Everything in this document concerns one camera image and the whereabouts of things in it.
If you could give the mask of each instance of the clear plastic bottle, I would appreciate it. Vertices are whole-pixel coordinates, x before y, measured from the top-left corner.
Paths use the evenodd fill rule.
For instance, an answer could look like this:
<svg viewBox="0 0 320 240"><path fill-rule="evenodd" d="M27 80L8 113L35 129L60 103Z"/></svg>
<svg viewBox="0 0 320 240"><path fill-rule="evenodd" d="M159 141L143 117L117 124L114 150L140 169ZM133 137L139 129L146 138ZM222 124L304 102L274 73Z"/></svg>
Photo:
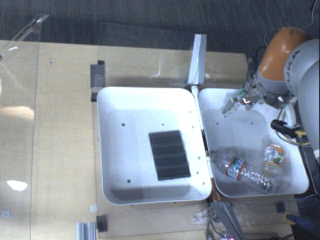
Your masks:
<svg viewBox="0 0 320 240"><path fill-rule="evenodd" d="M269 178L281 178L285 151L278 144L271 144L264 150L261 169Z"/></svg>
<svg viewBox="0 0 320 240"><path fill-rule="evenodd" d="M234 155L218 154L213 162L225 175L266 194L272 194L278 186L279 177Z"/></svg>

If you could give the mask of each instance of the dark floor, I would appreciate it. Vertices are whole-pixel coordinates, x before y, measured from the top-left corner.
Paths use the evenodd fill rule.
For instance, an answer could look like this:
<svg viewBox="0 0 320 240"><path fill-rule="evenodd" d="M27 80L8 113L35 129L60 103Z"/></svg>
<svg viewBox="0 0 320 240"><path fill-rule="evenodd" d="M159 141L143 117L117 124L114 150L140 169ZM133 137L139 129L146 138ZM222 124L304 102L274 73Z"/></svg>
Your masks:
<svg viewBox="0 0 320 240"><path fill-rule="evenodd" d="M0 39L10 40L34 14L48 14L41 41L189 50L194 33L207 50L250 56L264 35L312 22L313 0L0 0ZM319 1L305 31L319 38ZM276 32L271 32L269 41ZM301 227L295 239L317 239Z"/></svg>

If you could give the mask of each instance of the white tray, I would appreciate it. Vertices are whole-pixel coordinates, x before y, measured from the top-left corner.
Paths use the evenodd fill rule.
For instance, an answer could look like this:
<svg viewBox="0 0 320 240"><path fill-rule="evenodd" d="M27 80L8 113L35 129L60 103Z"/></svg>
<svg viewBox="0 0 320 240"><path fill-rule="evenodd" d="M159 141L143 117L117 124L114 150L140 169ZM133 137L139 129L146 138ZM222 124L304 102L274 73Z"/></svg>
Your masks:
<svg viewBox="0 0 320 240"><path fill-rule="evenodd" d="M212 190L196 104L181 88L107 87L97 96L102 189L116 205L199 201ZM191 177L157 178L149 133L179 130Z"/></svg>
<svg viewBox="0 0 320 240"><path fill-rule="evenodd" d="M211 155L222 149L229 149L233 155L245 158L253 165L260 165L265 148L272 144L280 144L286 151L281 183L274 195L301 194L309 187L308 176L299 149L277 137L270 127L279 113L266 104L255 104L246 111L240 106L226 118L221 107L226 104L236 89L203 89L199 94L199 105L202 114L207 145ZM212 165L215 183L219 191L226 197L257 197L263 192L235 181L218 171Z"/></svg>

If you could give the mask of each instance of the bottle label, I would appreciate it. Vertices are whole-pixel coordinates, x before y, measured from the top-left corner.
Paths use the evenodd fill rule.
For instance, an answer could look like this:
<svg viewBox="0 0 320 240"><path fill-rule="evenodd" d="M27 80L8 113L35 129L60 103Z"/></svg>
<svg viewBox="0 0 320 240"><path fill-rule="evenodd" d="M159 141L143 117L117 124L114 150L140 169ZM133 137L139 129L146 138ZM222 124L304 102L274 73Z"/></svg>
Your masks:
<svg viewBox="0 0 320 240"><path fill-rule="evenodd" d="M237 157L232 157L229 166L226 169L225 175L239 181L241 177L241 171L246 166L246 164L246 160Z"/></svg>
<svg viewBox="0 0 320 240"><path fill-rule="evenodd" d="M262 163L272 163L282 168L285 159L285 151L275 145L267 146L264 150Z"/></svg>

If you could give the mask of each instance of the wooden table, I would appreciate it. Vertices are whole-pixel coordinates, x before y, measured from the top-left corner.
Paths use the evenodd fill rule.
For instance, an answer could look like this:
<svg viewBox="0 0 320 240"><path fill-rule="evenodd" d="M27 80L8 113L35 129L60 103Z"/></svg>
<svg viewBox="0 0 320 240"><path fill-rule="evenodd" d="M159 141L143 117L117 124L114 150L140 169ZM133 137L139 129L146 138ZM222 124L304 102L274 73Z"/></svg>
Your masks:
<svg viewBox="0 0 320 240"><path fill-rule="evenodd" d="M3 228L0 222L0 238L29 239L31 236L32 240L76 239L78 222L96 220L95 205L105 202L110 207L107 200L101 199L101 187L97 185L100 174L96 172L99 160L95 159L95 104L91 103L90 87L90 64L104 59L102 55L107 55L106 64L112 70L118 69L124 76L126 72L135 74L147 71L150 67L156 69L159 61L162 61L162 68L169 72L170 67L187 64L191 57L189 51L40 43L33 158L28 160L32 168L32 191L29 192L31 207L28 204L21 205L20 200L12 200L12 207L19 207L21 214L30 217L27 221L31 226L21 222L19 217L16 217L16 222L23 226L24 231L17 228L14 220ZM239 87L246 70L244 54L207 52L206 79L217 87ZM7 161L6 167L10 166L12 160ZM118 209L117 206L112 207L112 211L120 211ZM112 227L110 230L117 232L113 237L131 230L125 221ZM291 228L283 224L259 227L263 232L271 230L281 236L291 232ZM201 226L185 232L177 230L116 239L203 240L204 228Z"/></svg>

